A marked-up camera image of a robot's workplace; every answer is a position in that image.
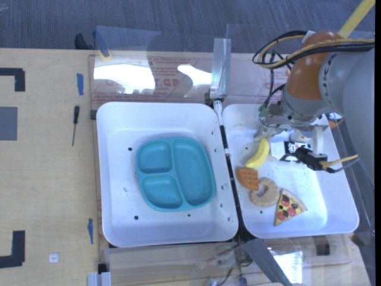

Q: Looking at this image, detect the blue divided plate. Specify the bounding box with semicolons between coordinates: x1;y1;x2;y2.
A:
135;136;217;212

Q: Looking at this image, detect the orange waffle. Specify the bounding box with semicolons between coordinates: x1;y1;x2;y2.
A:
236;167;260;192

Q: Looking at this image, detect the yellow banana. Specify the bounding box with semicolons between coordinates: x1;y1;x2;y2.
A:
244;138;270;169

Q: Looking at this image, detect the black screwdriver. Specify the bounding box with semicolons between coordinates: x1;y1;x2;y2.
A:
71;105;80;147

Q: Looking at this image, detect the white carton with black print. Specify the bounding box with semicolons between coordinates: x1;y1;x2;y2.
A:
268;140;313;162

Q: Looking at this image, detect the white plastic tray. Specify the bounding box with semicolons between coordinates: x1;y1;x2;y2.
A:
221;103;360;240
95;101;239;248

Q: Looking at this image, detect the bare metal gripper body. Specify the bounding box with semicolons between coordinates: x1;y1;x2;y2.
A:
258;102;316;132

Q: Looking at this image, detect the pizza slice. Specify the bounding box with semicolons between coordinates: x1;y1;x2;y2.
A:
273;188;308;227

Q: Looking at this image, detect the beige doughnut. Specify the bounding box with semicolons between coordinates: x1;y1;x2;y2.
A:
249;177;280;207

